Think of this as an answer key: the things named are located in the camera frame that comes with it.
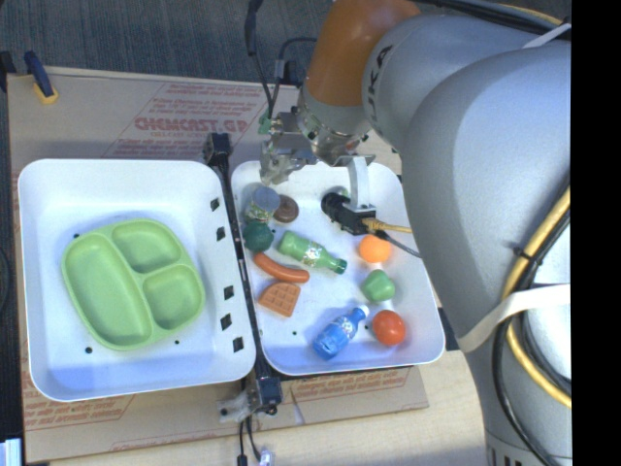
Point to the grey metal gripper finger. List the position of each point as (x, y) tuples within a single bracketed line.
[(285, 169), (267, 170)]

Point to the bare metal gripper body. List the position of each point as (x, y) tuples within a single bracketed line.
[(296, 139)]

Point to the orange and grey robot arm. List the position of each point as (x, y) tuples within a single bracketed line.
[(475, 129)]

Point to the small green can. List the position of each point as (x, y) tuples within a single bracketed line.
[(262, 204)]

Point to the brown doughnut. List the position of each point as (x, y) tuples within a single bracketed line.
[(287, 210)]

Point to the dark green broccoli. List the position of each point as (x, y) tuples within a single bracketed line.
[(258, 237)]

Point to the green plastic bottle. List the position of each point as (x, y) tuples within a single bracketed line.
[(303, 249)]

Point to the orange sausage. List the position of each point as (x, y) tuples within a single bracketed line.
[(281, 270)]

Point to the thin black rod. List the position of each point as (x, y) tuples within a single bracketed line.
[(245, 284)]

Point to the orange fruit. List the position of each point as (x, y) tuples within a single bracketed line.
[(374, 249)]

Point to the orange waffle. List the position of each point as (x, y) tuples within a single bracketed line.
[(280, 299)]

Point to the white plastic tray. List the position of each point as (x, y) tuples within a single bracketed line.
[(335, 289), (53, 357)]

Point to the brown cardboard board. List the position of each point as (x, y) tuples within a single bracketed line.
[(145, 114)]

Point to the green pepper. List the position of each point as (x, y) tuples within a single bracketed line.
[(377, 286)]

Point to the blue plastic bottle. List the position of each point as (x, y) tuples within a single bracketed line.
[(335, 335)]

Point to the green divided plate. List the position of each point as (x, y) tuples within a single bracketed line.
[(126, 284)]

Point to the red tomato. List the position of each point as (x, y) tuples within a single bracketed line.
[(388, 328)]

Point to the black cylinder on white bracket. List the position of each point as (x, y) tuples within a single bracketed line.
[(347, 211)]

